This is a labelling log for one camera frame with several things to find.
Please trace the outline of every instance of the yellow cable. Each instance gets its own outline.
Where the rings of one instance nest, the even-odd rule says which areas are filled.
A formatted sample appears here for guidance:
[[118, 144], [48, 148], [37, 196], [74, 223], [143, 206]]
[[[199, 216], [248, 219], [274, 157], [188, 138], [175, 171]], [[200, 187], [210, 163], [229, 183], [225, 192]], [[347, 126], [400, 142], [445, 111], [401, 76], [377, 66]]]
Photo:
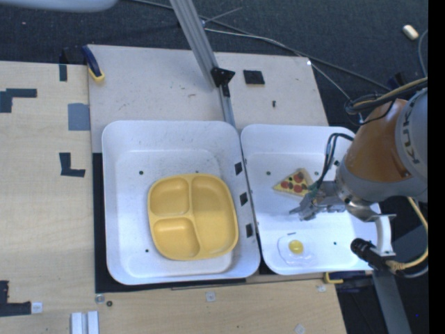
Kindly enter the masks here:
[[379, 96], [375, 100], [366, 100], [366, 101], [363, 101], [363, 102], [357, 102], [357, 103], [353, 104], [353, 106], [360, 106], [360, 105], [363, 105], [363, 104], [375, 102], [376, 100], [381, 100], [381, 99], [384, 99], [384, 98], [387, 98], [387, 97], [391, 97], [391, 96], [393, 96], [396, 93], [402, 92], [405, 89], [411, 88], [412, 86], [416, 86], [417, 84], [423, 83], [424, 81], [427, 81], [427, 80], [428, 80], [428, 77], [417, 79], [416, 81], [412, 81], [412, 82], [410, 82], [408, 84], [405, 84], [403, 86], [398, 87], [397, 89], [391, 90], [390, 92], [388, 92], [388, 93], [386, 93], [384, 95]]
[[397, 262], [393, 260], [386, 261], [386, 264], [392, 271], [399, 271], [404, 270], [409, 267], [416, 266], [417, 264], [420, 264], [422, 261], [424, 261], [428, 257], [428, 223], [425, 220], [425, 217], [423, 216], [422, 212], [420, 211], [419, 207], [417, 207], [417, 204], [414, 202], [414, 200], [411, 197], [408, 197], [408, 201], [410, 202], [412, 208], [416, 212], [417, 216], [419, 217], [420, 221], [422, 222], [422, 225], [425, 228], [426, 231], [426, 249], [425, 252], [421, 257], [419, 257], [417, 260], [411, 261], [411, 262]]

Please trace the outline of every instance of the yellow plate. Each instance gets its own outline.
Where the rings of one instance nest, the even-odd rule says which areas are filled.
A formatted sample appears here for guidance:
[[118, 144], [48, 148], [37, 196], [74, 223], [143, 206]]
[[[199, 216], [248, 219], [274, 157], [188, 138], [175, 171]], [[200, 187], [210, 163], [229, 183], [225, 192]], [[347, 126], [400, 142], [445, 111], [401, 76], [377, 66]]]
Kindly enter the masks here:
[[147, 198], [158, 251], [172, 260], [200, 260], [233, 250], [238, 222], [230, 190], [214, 175], [193, 173], [156, 181]]

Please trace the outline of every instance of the toy sink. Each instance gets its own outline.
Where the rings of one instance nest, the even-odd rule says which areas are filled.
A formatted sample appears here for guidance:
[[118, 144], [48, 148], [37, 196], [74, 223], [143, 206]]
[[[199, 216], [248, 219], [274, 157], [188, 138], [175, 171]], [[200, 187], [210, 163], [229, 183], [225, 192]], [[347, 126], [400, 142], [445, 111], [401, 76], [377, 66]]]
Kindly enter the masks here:
[[[354, 134], [344, 127], [249, 125], [241, 133], [241, 145], [264, 262], [280, 275], [361, 271], [371, 269], [351, 250], [356, 237], [377, 243], [374, 223], [364, 223], [348, 212], [321, 212], [301, 221], [289, 210], [302, 197], [274, 190], [274, 185], [298, 168], [314, 179], [321, 174], [326, 141], [335, 132]], [[350, 143], [339, 140], [334, 154], [341, 161]], [[335, 177], [334, 166], [325, 180]], [[293, 244], [301, 244], [295, 252]]]
[[149, 190], [150, 230], [158, 251], [172, 260], [200, 260], [230, 252], [238, 223], [230, 190], [210, 174], [163, 178]]
[[[233, 126], [119, 120], [104, 129], [102, 152], [106, 263], [115, 280], [221, 280], [246, 278], [258, 269], [253, 209]], [[218, 208], [211, 208], [214, 200]]]

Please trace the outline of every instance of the white tray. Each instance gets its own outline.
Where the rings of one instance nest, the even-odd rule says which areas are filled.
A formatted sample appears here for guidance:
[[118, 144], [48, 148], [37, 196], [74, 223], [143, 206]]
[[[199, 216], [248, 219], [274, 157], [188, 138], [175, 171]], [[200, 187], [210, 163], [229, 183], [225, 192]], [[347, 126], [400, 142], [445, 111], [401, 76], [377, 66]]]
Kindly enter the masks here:
[[[250, 125], [241, 133], [263, 258], [278, 274], [370, 269], [353, 254], [350, 243], [361, 237], [376, 244], [374, 223], [363, 223], [348, 212], [320, 213], [313, 220], [300, 221], [297, 214], [289, 215], [289, 210], [302, 198], [273, 190], [297, 168], [306, 168], [315, 181], [316, 172], [323, 168], [327, 139], [334, 132], [353, 136], [342, 127], [291, 125]], [[341, 161], [349, 145], [339, 138], [335, 159]], [[331, 169], [325, 180], [333, 180], [334, 174]], [[291, 254], [287, 247], [291, 240], [303, 243], [303, 255]]]
[[[102, 134], [106, 261], [110, 274], [125, 285], [245, 278], [260, 261], [238, 132], [220, 121], [115, 121]], [[226, 255], [194, 261], [169, 260], [150, 234], [147, 193], [160, 178], [210, 173], [229, 187], [238, 218], [239, 239]]]

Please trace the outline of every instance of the screw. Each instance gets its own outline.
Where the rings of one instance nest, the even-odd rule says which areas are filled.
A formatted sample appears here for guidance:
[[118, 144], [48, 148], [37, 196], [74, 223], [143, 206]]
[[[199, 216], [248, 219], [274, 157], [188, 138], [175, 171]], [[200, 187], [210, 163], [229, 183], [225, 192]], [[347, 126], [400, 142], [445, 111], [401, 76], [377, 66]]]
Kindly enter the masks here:
[[207, 302], [214, 302], [214, 301], [216, 301], [216, 294], [215, 294], [215, 292], [206, 292], [206, 301]]
[[96, 294], [95, 302], [98, 304], [105, 302], [105, 296], [103, 294]]

